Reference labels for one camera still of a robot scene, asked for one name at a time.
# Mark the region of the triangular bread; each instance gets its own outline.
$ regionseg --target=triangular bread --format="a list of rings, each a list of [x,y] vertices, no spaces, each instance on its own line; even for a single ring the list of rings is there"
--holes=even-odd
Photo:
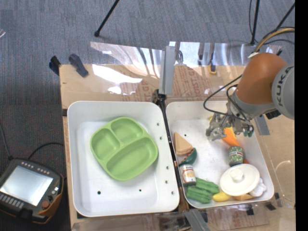
[[[185,155],[189,153],[193,146],[187,142],[182,136],[177,132],[174,132],[174,142],[175,142],[175,153],[176,155]]]

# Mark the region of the table surface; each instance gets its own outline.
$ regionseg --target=table surface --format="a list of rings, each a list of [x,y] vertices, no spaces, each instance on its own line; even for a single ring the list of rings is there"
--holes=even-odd
[[[214,89],[216,86],[225,85],[230,79],[239,76],[244,67],[217,66],[217,74],[212,75],[208,72],[209,66],[189,68],[184,66],[175,69],[174,76],[174,95],[167,98],[173,101],[201,101],[204,96],[199,95],[200,90],[207,86]],[[119,217],[101,218],[78,218],[78,213],[74,208],[71,164],[69,150],[69,130],[66,111],[69,105],[75,101],[149,101],[155,89],[159,87],[159,77],[149,74],[145,69],[142,71],[140,66],[131,65],[94,65],[85,64],[89,75],[81,77],[76,68],[72,65],[61,65],[59,67],[61,100],[63,108],[63,128],[65,141],[67,187],[70,209],[70,222],[74,230],[162,230],[162,224],[172,223],[171,220],[179,218],[178,213],[165,215],[133,215]],[[117,83],[113,80],[106,80],[97,69],[114,71],[123,76],[142,79],[138,84]],[[110,92],[112,87],[120,87],[122,93],[130,92],[130,95],[119,95]],[[266,126],[270,135],[262,135],[262,130],[255,129],[255,133],[260,144],[264,159],[268,166],[271,179],[274,184],[275,192],[279,199],[273,198],[272,201],[264,205],[253,207],[254,215],[247,215],[246,211],[240,211],[239,207],[211,208],[206,210],[210,230],[231,230],[245,228],[245,230],[295,230],[295,124],[284,116],[279,116],[272,120],[267,120],[266,124],[255,124],[255,127]]]

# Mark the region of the green plate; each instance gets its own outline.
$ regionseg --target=green plate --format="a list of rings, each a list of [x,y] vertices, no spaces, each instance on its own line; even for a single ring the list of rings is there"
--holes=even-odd
[[[134,119],[114,119],[98,129],[91,150],[103,169],[116,180],[129,180],[146,170],[158,156],[148,132]]]

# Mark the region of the gray carpet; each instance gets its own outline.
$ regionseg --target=gray carpet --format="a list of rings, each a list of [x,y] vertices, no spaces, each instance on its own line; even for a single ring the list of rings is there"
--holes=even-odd
[[[256,0],[120,0],[96,38],[94,32],[115,0],[0,0],[0,124],[14,157],[25,158],[47,142],[63,143],[59,77],[49,69],[56,55],[70,64],[113,59],[90,42],[162,50],[170,41],[249,44]],[[256,42],[277,27],[295,0],[260,0]],[[295,26],[295,9],[282,26]],[[294,61],[295,34],[275,38],[281,57]],[[0,173],[9,161],[0,138]],[[49,145],[33,160],[66,175],[63,147]],[[67,196],[46,225],[25,223],[0,212],[1,231],[70,230]]]

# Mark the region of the can lid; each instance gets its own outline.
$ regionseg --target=can lid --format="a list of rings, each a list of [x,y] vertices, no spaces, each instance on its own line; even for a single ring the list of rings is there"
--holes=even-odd
[[[221,189],[230,196],[252,191],[258,184],[260,173],[251,164],[238,164],[228,168],[220,178]]]

